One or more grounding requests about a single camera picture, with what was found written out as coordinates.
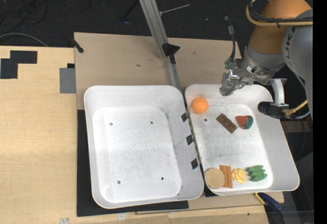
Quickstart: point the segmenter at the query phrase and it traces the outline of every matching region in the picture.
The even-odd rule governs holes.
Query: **screw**
[[[169,10],[166,10],[166,11],[160,11],[159,10],[159,13],[160,13],[160,16],[162,16],[164,13],[167,13],[167,12],[170,12],[170,11],[173,11],[173,10],[177,10],[177,9],[182,9],[182,8],[188,7],[190,5],[191,4],[187,4],[187,5],[183,5],[183,6],[180,6],[180,7],[177,7],[177,8],[173,8],[173,9],[169,9]]]

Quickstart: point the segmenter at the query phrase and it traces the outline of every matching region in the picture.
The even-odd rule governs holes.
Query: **table surface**
[[[69,223],[119,223],[117,214],[76,216],[77,109],[83,109],[83,103],[79,103],[78,96],[81,96],[83,86],[92,84],[89,82],[92,76],[83,78],[83,72],[87,69],[79,69],[78,65],[87,63],[85,56],[92,59],[94,54],[90,55],[91,50],[95,54],[100,53],[101,50],[95,50],[97,47],[99,49],[99,44],[115,58],[117,54],[129,54],[130,48],[126,47],[126,43],[133,43],[133,39],[134,50],[139,49],[140,52],[151,50],[154,42],[151,37],[87,33],[78,33],[75,38],[85,49],[85,54],[76,58],[75,54],[79,53],[73,48],[0,47],[0,58],[10,58],[12,50],[38,52],[37,64],[18,64],[17,79],[0,79],[0,216],[3,223],[52,224],[60,223],[61,218],[68,218]],[[214,61],[215,66],[221,66],[231,50],[231,41],[172,38],[170,43],[188,45],[190,54],[182,53],[182,48],[180,55],[176,54],[183,88],[188,84],[199,83],[201,79],[199,76],[193,76],[192,79],[192,74],[197,73],[192,69],[194,63],[199,66],[199,62],[192,58],[202,59],[208,67],[211,67]],[[212,60],[210,51],[213,50],[220,59]],[[119,67],[123,71],[133,71],[125,67],[134,66],[135,70],[146,67],[146,62],[151,61],[149,58],[153,58],[153,62],[161,61],[156,60],[155,49],[152,54],[152,57],[146,56],[147,60],[143,60],[145,62],[137,60],[135,63],[136,59],[129,57],[130,62],[124,58],[123,62],[116,58],[116,62],[120,63]],[[60,93],[59,69],[66,68],[68,63],[76,63],[76,94]],[[188,63],[188,67],[184,68],[179,63]],[[164,66],[147,67],[153,69],[153,77],[161,73],[162,78],[149,78],[148,81],[169,84]],[[121,74],[116,68],[111,67],[109,82],[124,84],[126,81],[123,75],[126,73]],[[114,69],[123,77],[123,82],[118,81]],[[99,65],[88,71],[101,74]],[[213,76],[212,80],[219,83],[221,69],[217,68],[214,75],[216,73],[220,77]],[[131,75],[131,78],[136,79],[139,84],[142,81],[136,74]],[[209,81],[206,76],[203,82]],[[284,201],[282,192],[272,192],[270,195],[279,202]],[[189,201],[189,205],[188,210],[175,214],[130,212],[125,214],[125,218],[127,223],[138,223],[140,218],[142,223],[198,223],[199,218],[206,220],[206,223],[268,223],[263,205],[253,194],[200,197]]]

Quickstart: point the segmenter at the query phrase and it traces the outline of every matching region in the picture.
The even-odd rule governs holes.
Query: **orange fruit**
[[[197,113],[197,114],[203,114],[205,113],[209,108],[209,104],[205,98],[196,98],[193,101],[192,104],[192,109]]]

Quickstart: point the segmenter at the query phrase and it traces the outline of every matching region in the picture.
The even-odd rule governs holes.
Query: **beige round disc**
[[[212,189],[219,189],[225,183],[224,173],[217,168],[210,168],[204,174],[207,185]]]

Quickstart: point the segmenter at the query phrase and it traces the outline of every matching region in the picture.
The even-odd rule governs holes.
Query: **black mat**
[[[101,208],[93,199],[91,192],[91,178],[87,144],[87,129],[85,111],[77,111],[78,118],[78,150],[77,150],[77,216],[93,216],[102,214],[135,212],[135,211],[157,211],[157,210],[180,210],[188,209],[187,201],[176,201],[171,203],[156,203],[135,207],[119,209]]]

